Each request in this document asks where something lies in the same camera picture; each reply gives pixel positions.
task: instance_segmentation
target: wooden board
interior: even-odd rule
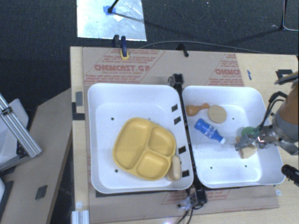
[[[76,102],[75,96],[77,92],[84,93],[83,88],[83,80],[88,79],[118,79],[120,78],[120,73],[115,72],[116,76],[108,75],[105,78],[105,74],[107,72],[102,72],[102,74],[98,77],[94,77],[93,74],[90,74],[89,77],[83,75],[82,65],[83,65],[83,49],[82,47],[73,47],[71,48],[71,59],[73,62],[71,63],[72,72],[74,71],[74,76],[72,73],[72,84],[74,84],[74,90],[72,91],[73,102]],[[98,52],[99,54],[112,55],[114,53],[113,50],[109,50],[106,48],[93,48],[90,49],[89,52],[95,53]],[[278,69],[292,69],[293,71],[298,70],[298,60],[295,56],[284,56],[284,55],[256,55],[256,54],[220,54],[220,53],[210,53],[210,52],[190,52],[190,59],[186,60],[186,58],[182,55],[180,56],[179,52],[175,51],[157,51],[157,56],[160,56],[158,59],[153,56],[150,61],[148,61],[149,71],[146,73],[139,72],[141,75],[137,76],[134,82],[138,82],[140,84],[164,84],[167,82],[167,78],[172,73],[184,73],[185,81],[187,80],[187,84],[185,85],[192,85],[197,84],[197,79],[203,76],[207,68],[207,64],[203,64],[202,58],[204,57],[205,61],[208,61],[215,65],[217,68],[217,72],[210,75],[208,82],[205,85],[212,85],[215,82],[226,82],[227,74],[225,74],[225,68],[222,70],[222,65],[225,67],[227,57],[232,57],[234,62],[237,62],[238,69],[235,71],[238,75],[242,76],[242,81],[237,79],[237,85],[244,84],[244,86],[249,86],[256,88],[261,94],[264,99],[265,104],[268,103],[268,99],[272,93],[281,90],[285,93],[288,93],[290,90],[290,84],[285,84],[284,86],[277,86],[274,85],[274,82],[277,80],[277,76],[275,71]],[[218,57],[223,57],[221,62],[219,62]],[[96,64],[98,61],[97,58],[93,58],[91,61],[91,67],[85,68],[87,69],[84,74],[87,74],[93,68],[93,64]],[[198,67],[196,70],[188,70],[188,62],[196,63],[198,62]],[[106,69],[103,65],[105,59],[99,60],[100,66],[98,69]],[[77,107],[77,112],[84,113],[84,105]],[[88,183],[85,180],[81,180],[85,176],[86,170],[88,170],[88,164],[86,160],[86,142],[82,138],[82,136],[86,137],[85,134],[85,121],[83,120],[76,120],[73,122],[73,127],[76,129],[76,133],[73,133],[73,139],[76,140],[76,149],[74,151],[74,156],[77,156],[77,160],[79,163],[75,163],[75,201],[82,202],[83,208],[77,208],[77,210],[88,210],[89,209],[89,197],[88,197]],[[287,154],[284,150],[281,149],[281,156],[283,162],[285,164],[290,164],[291,166],[298,167],[298,157],[293,157]],[[256,211],[247,211],[247,210],[254,210],[255,208],[246,209],[242,208],[242,203],[240,203],[240,207],[236,208],[235,210],[230,211],[237,211],[232,213],[221,213],[221,214],[206,214],[206,215],[195,215],[193,217],[192,222],[194,223],[252,223],[253,221],[256,223],[282,223],[286,222],[294,222],[294,220],[299,218],[298,212],[296,210],[296,206],[299,204],[299,200],[294,198],[295,195],[298,196],[299,189],[294,184],[288,182],[287,180],[284,181],[281,185],[278,185],[276,188],[267,187],[268,189],[272,189],[275,192],[275,189],[279,189],[282,192],[282,196],[278,197],[278,201],[280,203],[279,209],[270,209],[270,210],[256,210]],[[160,219],[148,219],[148,220],[136,220],[136,221],[125,221],[122,222],[124,224],[155,224],[155,223],[176,223],[179,220],[179,217],[166,217]]]
[[[43,151],[3,177],[14,184],[1,224],[50,223],[71,146],[71,90],[37,108],[30,134]],[[45,185],[45,197],[36,200],[38,188]]]

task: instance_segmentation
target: yellow plastic tray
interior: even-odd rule
[[[147,119],[132,118],[118,134],[113,160],[123,170],[154,181],[167,174],[175,151],[172,133]]]

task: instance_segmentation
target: plastic water bottle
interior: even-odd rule
[[[199,119],[194,128],[201,131],[205,136],[209,137],[210,139],[218,140],[221,144],[224,144],[226,139],[224,137],[221,137],[218,134],[218,131],[216,128],[214,128],[212,125],[206,123],[203,119]]]

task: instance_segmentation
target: wooden tabletop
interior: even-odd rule
[[[210,52],[192,52],[192,56],[212,56]],[[277,80],[276,71],[278,70],[298,70],[298,60],[296,56],[285,55],[261,55],[261,54],[242,54],[235,55],[244,86],[257,89],[268,104],[268,99],[274,92],[282,91],[289,93],[291,84],[282,86],[274,85]],[[76,94],[84,95],[83,89],[83,48],[71,48],[71,84],[72,102],[76,102]],[[75,107],[76,113],[85,113],[84,99],[81,105]],[[75,201],[76,210],[89,209],[88,181],[87,181],[87,156],[86,156],[86,133],[85,121],[73,120],[73,150],[74,150],[74,174],[75,174]],[[279,148],[284,164],[289,164],[298,168],[298,156],[291,156],[286,151]],[[299,219],[299,187],[287,179],[275,189],[278,190],[279,208],[266,210],[238,211],[218,214],[194,215],[191,223],[214,223],[214,224],[239,224],[239,223],[295,223]],[[179,217],[165,217],[157,219],[136,220],[121,222],[124,224],[174,224]]]

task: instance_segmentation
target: black cable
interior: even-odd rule
[[[189,223],[190,223],[191,218],[192,218],[192,214],[193,214],[193,208],[191,209],[190,217],[189,217],[189,220],[188,220],[188,222],[187,222],[186,224],[189,224]]]
[[[188,211],[185,212],[185,214],[181,217],[181,219],[179,219],[179,221],[177,222],[177,224],[180,224],[181,221],[187,216]]]
[[[225,45],[218,45],[218,44],[212,44],[212,43],[207,43],[207,42],[196,42],[196,41],[162,41],[162,42],[154,42],[154,43],[150,43],[150,44],[144,45],[142,47],[139,47],[137,49],[143,49],[143,48],[146,48],[146,47],[150,47],[150,46],[154,46],[154,45],[158,45],[158,44],[166,44],[166,43],[193,43],[193,44],[215,46],[215,47],[224,47],[224,48],[248,51],[248,52],[252,52],[252,53],[265,54],[264,52],[256,51],[256,50],[250,50],[250,49],[238,48],[238,47],[232,47],[232,46],[225,46]]]
[[[273,106],[274,106],[275,103],[278,102],[278,101],[282,101],[282,102],[284,102],[283,99],[276,99],[276,100],[274,100],[273,102],[269,102],[268,107],[267,107],[267,110],[266,110],[266,113],[265,113],[265,116],[264,116],[264,118],[263,118],[263,121],[262,121],[262,123],[259,125],[259,126],[260,126],[260,128],[259,128],[260,130],[263,128],[263,125],[265,124],[266,119],[268,118],[269,114],[271,113],[271,110],[272,110]]]
[[[192,207],[191,209],[191,213],[190,213],[190,217],[189,220],[186,224],[189,224],[193,215],[193,210],[199,210],[203,207],[204,204],[201,204],[199,207],[196,207],[197,205],[195,205],[194,207]],[[177,224],[180,224],[181,221],[188,215],[188,211],[185,212],[185,214],[181,217],[181,219],[179,219],[179,221],[177,222]]]

